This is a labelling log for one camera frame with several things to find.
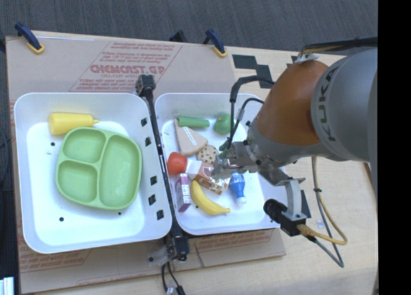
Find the white cap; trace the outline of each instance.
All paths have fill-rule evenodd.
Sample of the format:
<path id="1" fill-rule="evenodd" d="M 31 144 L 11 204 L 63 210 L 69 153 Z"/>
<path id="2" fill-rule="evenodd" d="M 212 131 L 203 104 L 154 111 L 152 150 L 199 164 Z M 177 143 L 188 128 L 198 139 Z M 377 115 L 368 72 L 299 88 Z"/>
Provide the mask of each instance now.
<path id="1" fill-rule="evenodd" d="M 238 197 L 236 199 L 237 204 L 245 204 L 247 202 L 247 199 L 245 197 Z"/>

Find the banana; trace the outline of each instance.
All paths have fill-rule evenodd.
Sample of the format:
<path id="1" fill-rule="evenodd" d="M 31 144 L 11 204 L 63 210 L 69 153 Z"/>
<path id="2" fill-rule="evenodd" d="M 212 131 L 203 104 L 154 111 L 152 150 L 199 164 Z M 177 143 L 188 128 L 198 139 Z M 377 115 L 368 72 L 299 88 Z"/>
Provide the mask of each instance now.
<path id="1" fill-rule="evenodd" d="M 190 195 L 195 204 L 210 215 L 229 213 L 231 211 L 230 208 L 224 208 L 207 197 L 197 181 L 191 182 Z"/>

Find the small box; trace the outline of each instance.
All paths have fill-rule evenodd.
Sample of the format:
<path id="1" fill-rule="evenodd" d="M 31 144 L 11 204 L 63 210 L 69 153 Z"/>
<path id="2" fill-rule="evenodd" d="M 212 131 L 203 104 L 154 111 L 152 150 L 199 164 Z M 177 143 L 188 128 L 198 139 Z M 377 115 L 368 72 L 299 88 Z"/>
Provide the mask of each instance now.
<path id="1" fill-rule="evenodd" d="M 191 205 L 190 180 L 186 173 L 181 173 L 175 182 L 175 194 L 177 198 L 177 210 L 186 211 Z"/>
<path id="2" fill-rule="evenodd" d="M 190 179 L 197 181 L 204 188 L 221 195 L 224 191 L 226 191 L 226 189 L 228 189 L 229 184 L 225 179 L 213 179 L 211 177 L 213 168 L 213 166 L 203 161 L 189 159 L 186 173 L 189 175 Z"/>

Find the blue spray bottle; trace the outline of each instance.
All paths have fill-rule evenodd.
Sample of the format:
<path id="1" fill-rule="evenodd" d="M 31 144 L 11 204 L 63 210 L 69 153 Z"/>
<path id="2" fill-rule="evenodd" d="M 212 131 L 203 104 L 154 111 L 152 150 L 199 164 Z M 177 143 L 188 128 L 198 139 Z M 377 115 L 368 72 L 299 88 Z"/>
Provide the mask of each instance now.
<path id="1" fill-rule="evenodd" d="M 229 188 L 237 196 L 236 202 L 238 204 L 245 204 L 247 199 L 244 197 L 244 175 L 238 172 L 233 172 L 231 174 Z"/>

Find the yellow cable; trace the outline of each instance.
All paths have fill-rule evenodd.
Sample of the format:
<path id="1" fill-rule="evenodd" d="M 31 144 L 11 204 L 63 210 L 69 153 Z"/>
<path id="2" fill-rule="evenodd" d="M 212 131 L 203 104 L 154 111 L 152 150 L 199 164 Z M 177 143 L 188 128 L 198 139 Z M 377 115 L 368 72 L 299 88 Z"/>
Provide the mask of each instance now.
<path id="1" fill-rule="evenodd" d="M 314 164 L 315 165 L 317 164 L 317 158 L 316 157 L 314 157 Z M 313 173 L 313 176 L 314 176 L 314 182 L 316 184 L 317 183 L 317 175 L 316 175 L 315 171 Z M 343 240 L 337 240 L 337 239 L 331 238 L 329 236 L 322 235 L 321 233 L 317 233 L 316 231 L 312 230 L 309 226 L 307 226 L 305 224 L 299 224 L 297 226 L 297 229 L 304 236 L 319 237 L 319 238 L 330 241 L 330 242 L 332 242 L 334 244 L 337 244 L 337 245 L 346 245 L 348 243 L 347 237 L 343 234 L 343 232 L 340 230 L 340 228 L 335 224 L 334 220 L 331 218 L 331 215 L 329 214 L 329 212 L 326 208 L 326 205 L 324 204 L 324 201 L 322 200 L 321 194 L 318 193 L 318 195 L 319 195 L 320 203 L 321 203 L 322 209 L 324 210 L 324 213 L 327 215 L 327 218 L 329 219 L 330 223 L 333 225 L 333 227 L 336 229 L 336 231 L 340 234 L 340 236 L 343 238 Z"/>

